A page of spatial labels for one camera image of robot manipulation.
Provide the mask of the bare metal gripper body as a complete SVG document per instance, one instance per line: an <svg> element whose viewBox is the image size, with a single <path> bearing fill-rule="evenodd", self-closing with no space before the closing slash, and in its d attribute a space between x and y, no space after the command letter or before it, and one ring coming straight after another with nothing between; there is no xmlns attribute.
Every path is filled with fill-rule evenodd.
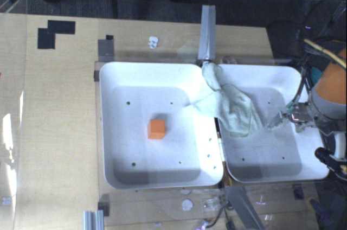
<svg viewBox="0 0 347 230"><path fill-rule="evenodd" d="M291 105L282 115L294 124L296 133L303 132L306 128L316 127L314 119L310 116L308 103L296 103Z"/></svg>

